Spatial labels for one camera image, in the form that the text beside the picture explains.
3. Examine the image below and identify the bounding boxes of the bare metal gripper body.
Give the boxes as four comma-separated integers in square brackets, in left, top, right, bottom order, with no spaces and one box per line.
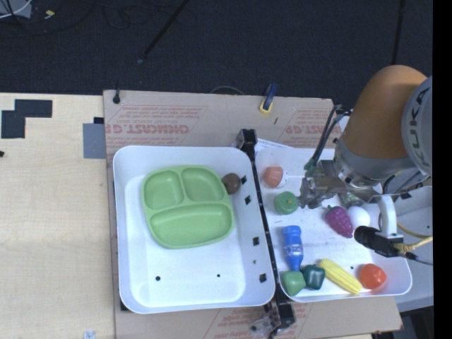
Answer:
[300,160,382,196]

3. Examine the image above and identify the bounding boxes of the purple toy grapes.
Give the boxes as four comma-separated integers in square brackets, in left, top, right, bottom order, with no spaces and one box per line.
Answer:
[324,205,355,239]

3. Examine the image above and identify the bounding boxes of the small patterned can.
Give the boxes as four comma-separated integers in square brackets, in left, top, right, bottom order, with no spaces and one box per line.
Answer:
[339,193,364,208]

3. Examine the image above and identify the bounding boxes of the peach toy fruit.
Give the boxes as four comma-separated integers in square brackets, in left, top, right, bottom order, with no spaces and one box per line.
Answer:
[262,166,285,189]

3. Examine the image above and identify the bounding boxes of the white plastic tray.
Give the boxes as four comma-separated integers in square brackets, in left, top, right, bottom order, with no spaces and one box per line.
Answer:
[112,145,276,314]
[254,146,413,304]

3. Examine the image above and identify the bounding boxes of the white toy egg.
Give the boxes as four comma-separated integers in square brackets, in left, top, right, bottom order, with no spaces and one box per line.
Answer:
[347,206,371,229]

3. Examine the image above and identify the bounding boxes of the thin black rod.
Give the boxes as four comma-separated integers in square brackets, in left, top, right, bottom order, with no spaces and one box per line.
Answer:
[244,142,295,326]

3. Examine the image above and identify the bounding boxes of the blue toy bottle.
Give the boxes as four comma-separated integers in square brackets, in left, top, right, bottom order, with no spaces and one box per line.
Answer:
[282,225,305,272]

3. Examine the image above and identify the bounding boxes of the white paper sheet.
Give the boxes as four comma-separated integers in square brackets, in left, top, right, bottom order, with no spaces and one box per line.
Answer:
[256,138,295,152]

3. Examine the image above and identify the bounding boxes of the brown toy kiwi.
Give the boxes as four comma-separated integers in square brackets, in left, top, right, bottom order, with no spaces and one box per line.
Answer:
[221,172,242,195]

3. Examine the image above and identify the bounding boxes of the dark green toy pepper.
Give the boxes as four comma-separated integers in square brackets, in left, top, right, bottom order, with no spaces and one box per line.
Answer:
[302,264,326,291]

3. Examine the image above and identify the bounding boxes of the yellow toy corn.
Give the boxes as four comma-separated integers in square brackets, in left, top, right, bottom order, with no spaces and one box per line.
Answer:
[319,258,364,295]

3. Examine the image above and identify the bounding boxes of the light green toy pepper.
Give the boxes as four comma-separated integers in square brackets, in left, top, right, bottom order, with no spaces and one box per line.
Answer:
[280,270,307,297]

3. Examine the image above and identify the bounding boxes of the orange toy pepper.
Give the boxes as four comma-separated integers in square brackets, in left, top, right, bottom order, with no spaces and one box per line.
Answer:
[359,263,388,290]

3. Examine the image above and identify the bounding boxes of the green divided plate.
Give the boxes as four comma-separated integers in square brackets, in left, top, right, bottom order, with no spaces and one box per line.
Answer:
[141,165,236,249]

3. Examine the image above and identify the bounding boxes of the brown cardboard board red print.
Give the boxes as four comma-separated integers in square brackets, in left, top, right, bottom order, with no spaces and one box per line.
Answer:
[102,89,404,339]

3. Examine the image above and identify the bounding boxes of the black cylinder on white bracket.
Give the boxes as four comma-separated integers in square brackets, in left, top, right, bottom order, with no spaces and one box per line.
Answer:
[354,194,405,258]

